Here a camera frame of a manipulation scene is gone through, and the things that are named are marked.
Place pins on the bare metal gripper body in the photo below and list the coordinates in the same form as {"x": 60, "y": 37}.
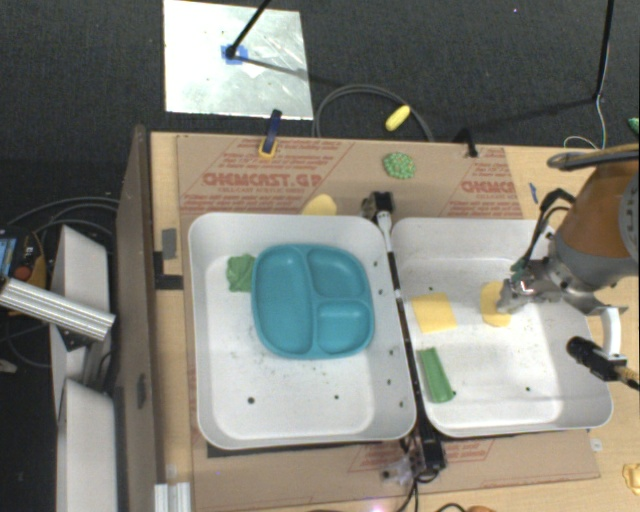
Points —
{"x": 542, "y": 285}

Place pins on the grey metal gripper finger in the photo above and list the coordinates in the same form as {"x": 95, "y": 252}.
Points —
{"x": 503, "y": 301}

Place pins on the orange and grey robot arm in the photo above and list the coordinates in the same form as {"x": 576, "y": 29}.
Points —
{"x": 595, "y": 215}

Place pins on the yellow round toy chip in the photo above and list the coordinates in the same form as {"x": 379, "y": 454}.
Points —
{"x": 489, "y": 302}

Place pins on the yellow square cheese slice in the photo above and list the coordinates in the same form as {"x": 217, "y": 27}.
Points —
{"x": 434, "y": 312}

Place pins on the white plastic tray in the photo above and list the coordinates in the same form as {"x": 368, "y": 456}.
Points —
{"x": 500, "y": 380}
{"x": 300, "y": 400}

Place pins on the green toy bean pod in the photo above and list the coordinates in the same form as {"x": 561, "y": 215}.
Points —
{"x": 436, "y": 375}

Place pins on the thin black and white rod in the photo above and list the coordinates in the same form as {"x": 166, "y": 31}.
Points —
{"x": 400, "y": 300}

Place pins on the green dotted round biscuit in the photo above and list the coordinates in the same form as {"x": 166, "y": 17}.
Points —
{"x": 399, "y": 165}

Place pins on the green dotted toy piece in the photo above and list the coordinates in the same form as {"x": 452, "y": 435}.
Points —
{"x": 635, "y": 124}

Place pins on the yellow flat toy piece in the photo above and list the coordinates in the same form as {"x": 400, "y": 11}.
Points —
{"x": 320, "y": 205}

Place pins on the yellow wavy toy piece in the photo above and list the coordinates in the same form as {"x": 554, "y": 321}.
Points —
{"x": 632, "y": 475}

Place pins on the yellow toy corn cob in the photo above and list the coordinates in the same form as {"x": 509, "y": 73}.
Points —
{"x": 397, "y": 118}

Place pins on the blue divided plate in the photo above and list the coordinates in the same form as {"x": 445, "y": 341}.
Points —
{"x": 290, "y": 305}

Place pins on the brown cardboard board red print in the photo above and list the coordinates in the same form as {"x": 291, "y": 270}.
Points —
{"x": 280, "y": 175}

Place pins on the green toy lettuce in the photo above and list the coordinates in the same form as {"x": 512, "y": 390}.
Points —
{"x": 239, "y": 272}

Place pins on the black cylinder on white bracket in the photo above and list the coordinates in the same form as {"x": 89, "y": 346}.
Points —
{"x": 595, "y": 356}

